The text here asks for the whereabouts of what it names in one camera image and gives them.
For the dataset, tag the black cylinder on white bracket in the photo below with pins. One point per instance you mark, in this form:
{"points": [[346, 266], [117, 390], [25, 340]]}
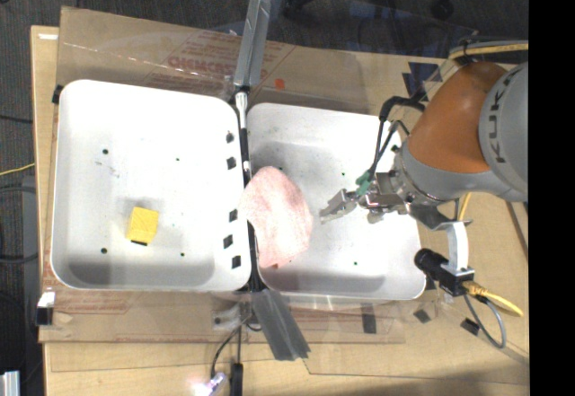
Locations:
{"points": [[449, 270]]}

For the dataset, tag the white plastic tray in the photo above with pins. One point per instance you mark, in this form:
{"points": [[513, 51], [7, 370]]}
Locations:
{"points": [[148, 187], [350, 241]]}

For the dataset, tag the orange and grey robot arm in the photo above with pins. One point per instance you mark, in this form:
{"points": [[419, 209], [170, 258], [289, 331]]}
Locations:
{"points": [[453, 129]]}

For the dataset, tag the yellow cube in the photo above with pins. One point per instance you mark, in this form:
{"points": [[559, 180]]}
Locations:
{"points": [[143, 223]]}

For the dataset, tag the pink flat round cloth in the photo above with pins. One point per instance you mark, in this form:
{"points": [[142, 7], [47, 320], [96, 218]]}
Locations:
{"points": [[278, 214]]}

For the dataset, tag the brown cardboard board red print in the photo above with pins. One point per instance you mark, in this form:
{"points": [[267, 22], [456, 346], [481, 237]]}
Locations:
{"points": [[135, 48]]}

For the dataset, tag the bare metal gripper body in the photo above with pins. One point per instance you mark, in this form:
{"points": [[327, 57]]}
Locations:
{"points": [[386, 199]]}

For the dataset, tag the thin black and white rod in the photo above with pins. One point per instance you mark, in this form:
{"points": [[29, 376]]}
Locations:
{"points": [[244, 138]]}

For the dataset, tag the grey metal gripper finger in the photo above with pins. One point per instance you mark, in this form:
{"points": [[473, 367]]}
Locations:
{"points": [[343, 196], [331, 211]]}

